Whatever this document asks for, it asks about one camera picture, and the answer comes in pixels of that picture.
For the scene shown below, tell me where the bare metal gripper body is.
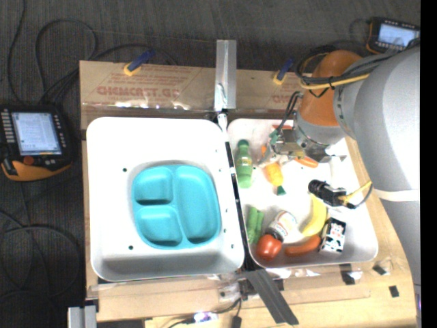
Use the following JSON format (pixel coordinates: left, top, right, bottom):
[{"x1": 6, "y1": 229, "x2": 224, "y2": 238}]
[{"x1": 272, "y1": 128, "x2": 348, "y2": 164}]

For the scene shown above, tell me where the yellow corn cob green stem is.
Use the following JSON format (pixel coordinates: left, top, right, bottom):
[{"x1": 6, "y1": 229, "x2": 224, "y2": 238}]
[{"x1": 264, "y1": 162, "x2": 287, "y2": 197}]

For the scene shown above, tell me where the green plastic bottle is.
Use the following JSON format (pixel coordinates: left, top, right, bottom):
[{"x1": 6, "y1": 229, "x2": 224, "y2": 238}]
[{"x1": 234, "y1": 139, "x2": 255, "y2": 189}]

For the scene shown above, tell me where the orange carrot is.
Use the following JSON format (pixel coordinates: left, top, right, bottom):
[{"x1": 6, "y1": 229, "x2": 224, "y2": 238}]
[{"x1": 294, "y1": 156, "x2": 320, "y2": 169}]

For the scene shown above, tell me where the small jar with white label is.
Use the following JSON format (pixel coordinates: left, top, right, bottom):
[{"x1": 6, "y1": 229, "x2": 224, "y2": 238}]
[{"x1": 266, "y1": 210, "x2": 298, "y2": 243}]

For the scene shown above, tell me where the yellow banana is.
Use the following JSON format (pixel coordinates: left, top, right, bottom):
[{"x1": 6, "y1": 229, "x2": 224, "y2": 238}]
[{"x1": 300, "y1": 193, "x2": 329, "y2": 238}]

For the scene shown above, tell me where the blue divided plate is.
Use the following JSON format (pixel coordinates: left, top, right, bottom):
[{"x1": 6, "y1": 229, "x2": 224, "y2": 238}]
[{"x1": 130, "y1": 164, "x2": 223, "y2": 251}]

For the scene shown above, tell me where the orange sausage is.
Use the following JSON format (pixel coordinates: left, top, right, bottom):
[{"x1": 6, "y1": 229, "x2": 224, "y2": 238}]
[{"x1": 284, "y1": 234, "x2": 323, "y2": 257}]

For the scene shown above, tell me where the red bell pepper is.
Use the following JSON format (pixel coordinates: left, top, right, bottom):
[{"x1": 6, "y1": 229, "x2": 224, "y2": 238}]
[{"x1": 255, "y1": 233, "x2": 284, "y2": 262}]

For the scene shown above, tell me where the black and white carton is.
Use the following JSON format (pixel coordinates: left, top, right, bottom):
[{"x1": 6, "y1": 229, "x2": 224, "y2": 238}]
[{"x1": 318, "y1": 217, "x2": 348, "y2": 254}]

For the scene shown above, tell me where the white plastic tray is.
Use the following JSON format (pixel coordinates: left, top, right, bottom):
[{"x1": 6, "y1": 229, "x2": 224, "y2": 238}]
[
  {"x1": 85, "y1": 115, "x2": 246, "y2": 283},
  {"x1": 226, "y1": 118, "x2": 380, "y2": 270}
]

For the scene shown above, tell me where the brown cardboard board red print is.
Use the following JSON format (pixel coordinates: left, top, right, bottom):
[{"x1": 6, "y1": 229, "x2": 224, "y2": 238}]
[{"x1": 79, "y1": 59, "x2": 412, "y2": 323}]

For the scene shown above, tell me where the black cylinder on white bracket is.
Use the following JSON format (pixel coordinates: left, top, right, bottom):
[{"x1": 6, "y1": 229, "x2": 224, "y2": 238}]
[{"x1": 307, "y1": 146, "x2": 348, "y2": 208}]

